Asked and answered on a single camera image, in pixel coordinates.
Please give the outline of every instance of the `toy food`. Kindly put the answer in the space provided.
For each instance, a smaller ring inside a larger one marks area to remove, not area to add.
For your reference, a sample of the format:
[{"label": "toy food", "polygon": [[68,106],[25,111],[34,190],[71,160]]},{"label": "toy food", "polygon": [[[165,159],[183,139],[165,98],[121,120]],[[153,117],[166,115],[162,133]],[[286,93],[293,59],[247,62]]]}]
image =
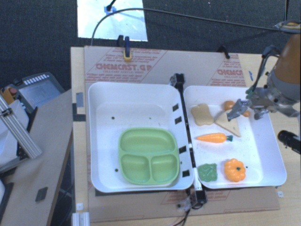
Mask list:
[{"label": "toy food", "polygon": [[198,176],[204,182],[217,180],[216,164],[203,164],[198,167]]},{"label": "toy food", "polygon": [[225,101],[225,103],[224,103],[224,110],[225,110],[225,111],[231,110],[234,104],[235,104],[235,103],[234,103],[234,101],[232,101],[232,100],[227,100],[227,101]]},{"label": "toy food", "polygon": [[240,135],[240,131],[239,131],[239,127],[238,127],[238,123],[236,118],[228,121],[227,118],[227,114],[226,112],[223,112],[216,120],[215,123],[221,127],[223,127],[224,129],[228,130],[229,132],[231,132],[232,134],[241,137]]},{"label": "toy food", "polygon": [[[225,101],[225,103],[224,103],[224,110],[225,110],[225,111],[231,110],[234,104],[235,104],[235,102],[232,101],[232,100],[227,100],[227,101]],[[243,116],[244,116],[244,117],[249,117],[249,116],[250,116],[250,112],[249,112],[249,111],[245,111],[245,112],[243,113]]]},{"label": "toy food", "polygon": [[207,104],[199,104],[191,109],[191,113],[198,126],[211,125],[214,122],[212,115],[210,114]]},{"label": "toy food", "polygon": [[224,164],[224,172],[227,178],[232,182],[239,182],[246,177],[246,169],[241,161],[232,158]]},{"label": "toy food", "polygon": [[217,133],[211,133],[211,134],[199,136],[197,137],[197,140],[221,143],[224,142],[225,140],[232,141],[233,136],[226,136],[224,133],[217,132]]}]

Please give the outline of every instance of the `black carpet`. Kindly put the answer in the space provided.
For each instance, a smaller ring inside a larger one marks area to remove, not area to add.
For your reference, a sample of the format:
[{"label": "black carpet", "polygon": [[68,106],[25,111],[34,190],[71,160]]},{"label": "black carpet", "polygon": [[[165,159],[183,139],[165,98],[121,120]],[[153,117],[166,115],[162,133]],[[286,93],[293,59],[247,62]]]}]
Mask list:
[{"label": "black carpet", "polygon": [[[288,19],[300,20],[301,0],[290,0]],[[156,8],[206,18],[273,27],[283,20],[285,0],[143,0]],[[77,0],[0,0],[0,87],[15,78],[51,72],[71,87],[70,47],[88,45],[77,37]],[[145,12],[148,42],[137,48],[261,53],[282,48],[288,34]],[[111,40],[95,45],[115,46]]]}]

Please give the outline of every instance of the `toy bread slice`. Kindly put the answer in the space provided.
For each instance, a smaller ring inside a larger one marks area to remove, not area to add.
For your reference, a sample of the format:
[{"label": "toy bread slice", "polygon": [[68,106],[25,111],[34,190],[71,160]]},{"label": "toy bread slice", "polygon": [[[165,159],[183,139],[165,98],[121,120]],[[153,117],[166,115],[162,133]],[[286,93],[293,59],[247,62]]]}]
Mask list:
[{"label": "toy bread slice", "polygon": [[191,109],[191,113],[198,126],[211,125],[214,122],[212,115],[210,114],[207,104],[199,104]]},{"label": "toy bread slice", "polygon": [[238,123],[236,118],[232,119],[231,121],[228,121],[226,112],[223,112],[216,120],[215,123],[227,131],[231,132],[232,134],[241,137]]}]

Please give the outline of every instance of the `cable wire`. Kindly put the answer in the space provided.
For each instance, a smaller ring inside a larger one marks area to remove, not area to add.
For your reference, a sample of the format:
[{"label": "cable wire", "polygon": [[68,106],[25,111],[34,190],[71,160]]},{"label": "cable wire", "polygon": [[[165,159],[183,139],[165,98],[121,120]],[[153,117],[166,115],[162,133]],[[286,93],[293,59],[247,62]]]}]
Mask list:
[{"label": "cable wire", "polygon": [[107,14],[104,16],[95,26],[95,29],[92,34],[91,38],[91,46],[93,45],[93,40],[95,36],[95,32],[100,25],[100,23],[105,20],[106,18],[117,14],[117,13],[122,13],[126,11],[133,11],[133,10],[139,10],[139,11],[149,11],[149,12],[157,12],[157,13],[163,13],[163,14],[170,14],[174,16],[181,16],[181,17],[187,17],[187,18],[192,18],[192,19],[197,19],[197,20],[203,20],[203,21],[208,21],[208,22],[214,22],[214,23],[222,23],[222,24],[230,24],[230,25],[235,25],[235,26],[241,26],[241,27],[247,27],[247,28],[254,28],[254,29],[261,29],[261,30],[268,30],[272,32],[279,32],[279,29],[274,29],[274,28],[266,28],[266,27],[259,27],[259,26],[253,26],[253,25],[247,25],[247,24],[239,24],[239,23],[234,23],[234,22],[228,22],[228,21],[222,21],[222,20],[216,20],[216,19],[210,19],[210,18],[204,18],[204,17],[198,17],[198,16],[192,16],[192,15],[186,15],[186,14],[180,14],[180,13],[174,13],[174,12],[168,12],[168,11],[163,11],[163,10],[157,10],[157,9],[152,9],[152,8],[125,8],[121,9],[112,13]]},{"label": "cable wire", "polygon": [[56,205],[59,204],[59,202],[67,195],[67,193],[73,188],[73,186],[74,186],[74,182],[68,187],[67,190],[65,190],[63,195],[59,199],[56,200]]},{"label": "cable wire", "polygon": [[187,218],[188,218],[189,212],[190,212],[190,209],[186,211],[186,214],[185,214],[184,218],[183,218],[180,222],[174,224],[173,226],[178,226],[178,225],[180,225],[181,223],[182,223],[181,226],[184,226],[185,223],[186,223],[186,220],[187,220]]}]

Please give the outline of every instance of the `green toy vegetable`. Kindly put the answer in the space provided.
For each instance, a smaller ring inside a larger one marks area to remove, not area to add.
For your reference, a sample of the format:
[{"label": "green toy vegetable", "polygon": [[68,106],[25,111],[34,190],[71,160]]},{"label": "green toy vegetable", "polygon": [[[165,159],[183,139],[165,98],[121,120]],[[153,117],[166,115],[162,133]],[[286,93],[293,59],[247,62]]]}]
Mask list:
[{"label": "green toy vegetable", "polygon": [[198,167],[198,176],[204,182],[217,180],[216,164],[203,164]]}]

